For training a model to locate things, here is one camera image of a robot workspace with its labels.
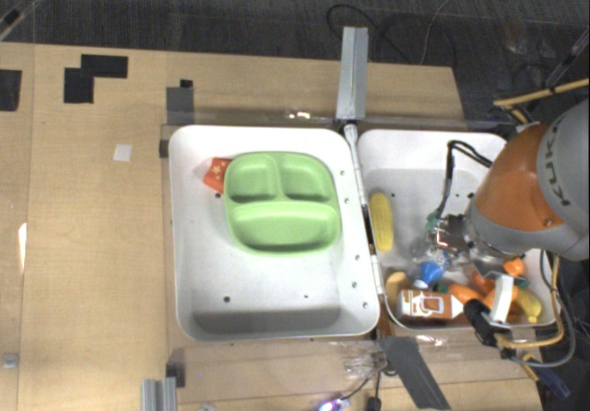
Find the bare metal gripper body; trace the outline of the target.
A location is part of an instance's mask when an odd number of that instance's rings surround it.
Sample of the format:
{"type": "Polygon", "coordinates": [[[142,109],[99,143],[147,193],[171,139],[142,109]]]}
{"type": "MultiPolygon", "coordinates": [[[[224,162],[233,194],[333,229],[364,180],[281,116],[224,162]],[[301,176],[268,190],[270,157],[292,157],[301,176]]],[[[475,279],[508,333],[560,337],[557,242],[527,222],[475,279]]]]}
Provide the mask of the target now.
{"type": "Polygon", "coordinates": [[[451,271],[475,270],[484,278],[496,278],[505,273],[502,253],[482,240],[471,221],[463,215],[439,219],[431,230],[431,242],[451,271]]]}

